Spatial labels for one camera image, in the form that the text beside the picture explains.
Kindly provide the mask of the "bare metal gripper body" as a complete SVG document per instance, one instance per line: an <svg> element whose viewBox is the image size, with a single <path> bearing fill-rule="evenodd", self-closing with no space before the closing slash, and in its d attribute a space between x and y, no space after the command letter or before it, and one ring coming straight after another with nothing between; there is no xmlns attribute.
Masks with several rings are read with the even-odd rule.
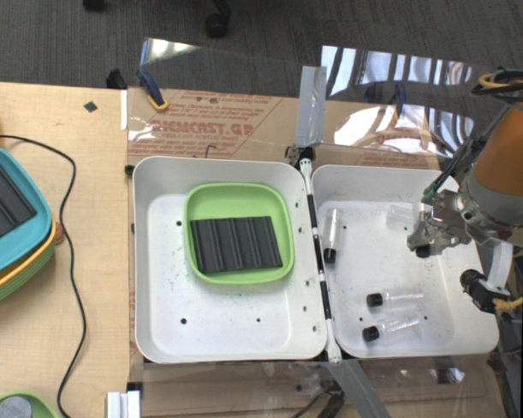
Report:
<svg viewBox="0 0 523 418"><path fill-rule="evenodd" d="M456 199L458 194L444 189L436 194L431 201L431 209L427 211L426 233L429 241L437 235L458 236L461 244L469 244L471 237L467 234L465 220L461 216L461 211L457 208Z"/></svg>

